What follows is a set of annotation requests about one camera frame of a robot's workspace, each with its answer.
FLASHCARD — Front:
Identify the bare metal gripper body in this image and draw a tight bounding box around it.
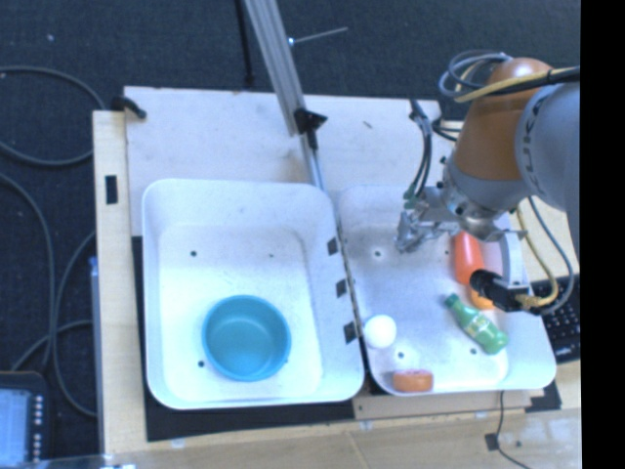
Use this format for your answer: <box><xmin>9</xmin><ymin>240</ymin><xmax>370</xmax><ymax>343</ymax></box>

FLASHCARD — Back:
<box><xmin>411</xmin><ymin>187</ymin><xmax>505</xmax><ymax>242</ymax></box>

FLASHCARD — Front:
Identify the orange carrot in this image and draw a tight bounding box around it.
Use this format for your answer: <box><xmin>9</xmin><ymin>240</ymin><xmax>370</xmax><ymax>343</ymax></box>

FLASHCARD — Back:
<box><xmin>450</xmin><ymin>231</ymin><xmax>486</xmax><ymax>285</ymax></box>

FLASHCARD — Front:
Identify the white plastic tray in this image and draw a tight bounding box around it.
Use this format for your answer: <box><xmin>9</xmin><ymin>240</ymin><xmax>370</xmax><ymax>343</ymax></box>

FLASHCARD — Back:
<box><xmin>336</xmin><ymin>183</ymin><xmax>559</xmax><ymax>398</ymax></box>
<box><xmin>141</xmin><ymin>178</ymin><xmax>367</xmax><ymax>411</ymax></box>

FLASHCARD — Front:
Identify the orange round thing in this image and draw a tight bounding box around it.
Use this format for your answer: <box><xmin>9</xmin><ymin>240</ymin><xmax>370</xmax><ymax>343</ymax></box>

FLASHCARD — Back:
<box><xmin>468</xmin><ymin>284</ymin><xmax>498</xmax><ymax>311</ymax></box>

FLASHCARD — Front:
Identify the white ball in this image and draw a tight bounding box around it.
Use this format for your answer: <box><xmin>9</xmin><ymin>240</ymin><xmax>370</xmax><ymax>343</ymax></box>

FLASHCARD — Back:
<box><xmin>362</xmin><ymin>314</ymin><xmax>398</xmax><ymax>350</ymax></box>

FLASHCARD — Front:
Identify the green bottle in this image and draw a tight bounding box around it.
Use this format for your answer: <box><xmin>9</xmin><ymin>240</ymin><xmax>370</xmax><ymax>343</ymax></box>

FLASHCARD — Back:
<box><xmin>442</xmin><ymin>292</ymin><xmax>511</xmax><ymax>357</ymax></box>

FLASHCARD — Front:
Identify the orange doughnut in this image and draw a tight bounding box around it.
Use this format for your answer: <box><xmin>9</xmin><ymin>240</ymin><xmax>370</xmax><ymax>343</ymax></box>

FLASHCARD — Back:
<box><xmin>392</xmin><ymin>368</ymin><xmax>436</xmax><ymax>395</ymax></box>

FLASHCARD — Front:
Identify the black keyboard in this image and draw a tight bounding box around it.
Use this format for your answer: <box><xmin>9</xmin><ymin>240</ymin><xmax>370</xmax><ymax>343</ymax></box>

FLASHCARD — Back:
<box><xmin>530</xmin><ymin>275</ymin><xmax>581</xmax><ymax>364</ymax></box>

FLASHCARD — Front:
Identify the blue bowl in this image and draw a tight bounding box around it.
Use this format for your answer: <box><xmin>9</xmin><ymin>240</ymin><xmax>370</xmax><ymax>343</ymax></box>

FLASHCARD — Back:
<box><xmin>201</xmin><ymin>294</ymin><xmax>294</xmax><ymax>383</ymax></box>

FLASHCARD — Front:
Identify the pale wood board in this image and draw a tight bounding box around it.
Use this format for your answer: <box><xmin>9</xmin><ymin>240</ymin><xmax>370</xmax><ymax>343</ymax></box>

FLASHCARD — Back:
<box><xmin>92</xmin><ymin>108</ymin><xmax>582</xmax><ymax>458</ymax></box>

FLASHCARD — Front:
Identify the black cylinder on white bracket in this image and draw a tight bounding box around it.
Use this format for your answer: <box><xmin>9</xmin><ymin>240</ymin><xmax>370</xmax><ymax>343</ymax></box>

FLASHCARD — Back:
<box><xmin>469</xmin><ymin>230</ymin><xmax>532</xmax><ymax>313</ymax></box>

